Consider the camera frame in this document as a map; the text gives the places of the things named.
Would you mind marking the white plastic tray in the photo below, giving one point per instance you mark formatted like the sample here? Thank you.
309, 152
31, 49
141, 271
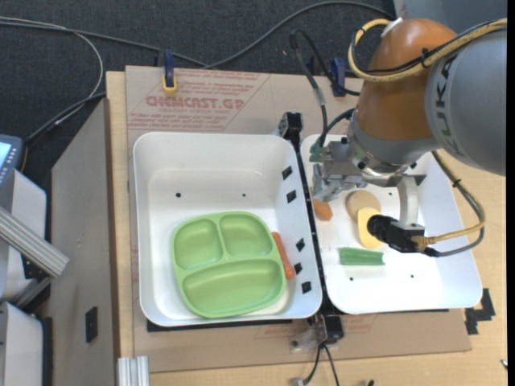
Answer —
422, 288
225, 175

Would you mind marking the black cylinder on white bracket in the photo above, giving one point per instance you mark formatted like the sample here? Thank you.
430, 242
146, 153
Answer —
396, 235

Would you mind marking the short orange carrot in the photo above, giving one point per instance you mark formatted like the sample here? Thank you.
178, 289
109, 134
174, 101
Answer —
323, 210

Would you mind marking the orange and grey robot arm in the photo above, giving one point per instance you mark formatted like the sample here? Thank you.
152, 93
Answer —
402, 95

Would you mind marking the green divided plate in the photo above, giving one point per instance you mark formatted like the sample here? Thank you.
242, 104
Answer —
229, 268

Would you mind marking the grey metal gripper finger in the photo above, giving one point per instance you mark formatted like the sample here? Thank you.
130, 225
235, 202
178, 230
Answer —
317, 181
336, 193

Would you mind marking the brown cardboard board red print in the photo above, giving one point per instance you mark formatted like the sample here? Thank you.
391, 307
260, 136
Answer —
201, 103

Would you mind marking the yellow rounded slab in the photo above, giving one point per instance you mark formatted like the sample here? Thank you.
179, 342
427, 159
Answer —
364, 231

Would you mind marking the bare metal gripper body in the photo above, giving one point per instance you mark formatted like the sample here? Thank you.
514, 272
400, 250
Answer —
342, 163

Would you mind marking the long orange carrot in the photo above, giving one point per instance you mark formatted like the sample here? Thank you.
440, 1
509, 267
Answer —
283, 255

